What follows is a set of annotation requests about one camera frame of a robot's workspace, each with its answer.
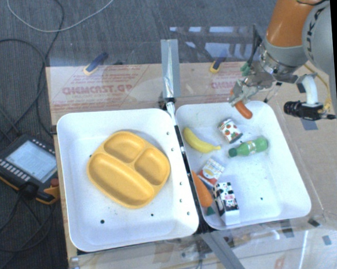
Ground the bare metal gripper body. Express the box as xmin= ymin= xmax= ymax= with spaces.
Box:
xmin=238 ymin=47 xmax=299 ymax=93

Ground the orange sausage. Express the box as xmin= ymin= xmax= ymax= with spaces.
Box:
xmin=230 ymin=87 xmax=254 ymax=121

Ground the white can red fruit print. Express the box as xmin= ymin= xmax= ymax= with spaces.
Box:
xmin=216 ymin=117 xmax=244 ymax=145

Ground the green bottle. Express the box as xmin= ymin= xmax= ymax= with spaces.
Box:
xmin=227 ymin=136 xmax=270 ymax=158

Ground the yellow banana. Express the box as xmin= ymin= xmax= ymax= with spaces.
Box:
xmin=182 ymin=124 xmax=222 ymax=156

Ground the orange juice carton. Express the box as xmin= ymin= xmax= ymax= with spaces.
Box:
xmin=196 ymin=156 xmax=227 ymax=189

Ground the white plastic tray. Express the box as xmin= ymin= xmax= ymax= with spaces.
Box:
xmin=174 ymin=95 xmax=314 ymax=234
xmin=55 ymin=103 xmax=202 ymax=255

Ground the brown cardboard board red print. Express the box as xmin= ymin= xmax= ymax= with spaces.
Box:
xmin=45 ymin=44 xmax=337 ymax=269

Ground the orange carrot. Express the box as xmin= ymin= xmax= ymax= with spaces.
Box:
xmin=191 ymin=169 xmax=216 ymax=217

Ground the black and white milk carton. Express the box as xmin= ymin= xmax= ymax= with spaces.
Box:
xmin=212 ymin=180 xmax=241 ymax=227

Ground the yellow divided plate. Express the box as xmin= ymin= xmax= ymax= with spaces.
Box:
xmin=83 ymin=127 xmax=174 ymax=213

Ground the black cylinder on white bracket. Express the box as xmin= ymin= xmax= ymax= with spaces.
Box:
xmin=281 ymin=71 xmax=337 ymax=124

